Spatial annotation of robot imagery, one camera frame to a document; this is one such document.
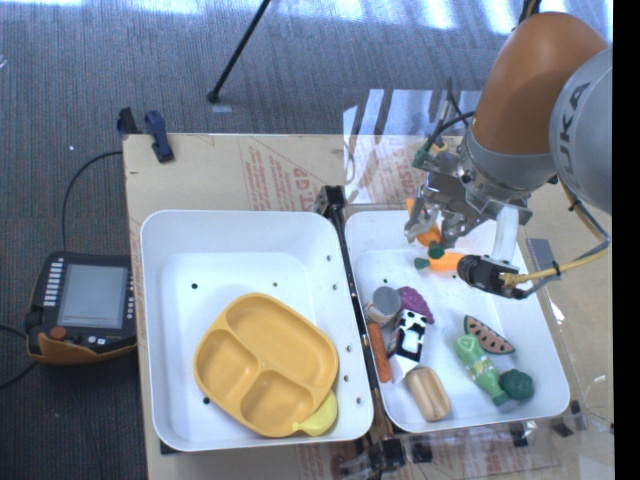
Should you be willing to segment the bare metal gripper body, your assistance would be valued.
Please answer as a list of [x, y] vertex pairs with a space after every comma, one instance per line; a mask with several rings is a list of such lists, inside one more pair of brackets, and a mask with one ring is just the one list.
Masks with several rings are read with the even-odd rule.
[[421, 191], [431, 225], [445, 216], [464, 216], [467, 234], [488, 220], [505, 217], [524, 226], [532, 217], [530, 177], [522, 156], [485, 150], [420, 150], [414, 166], [426, 172]]

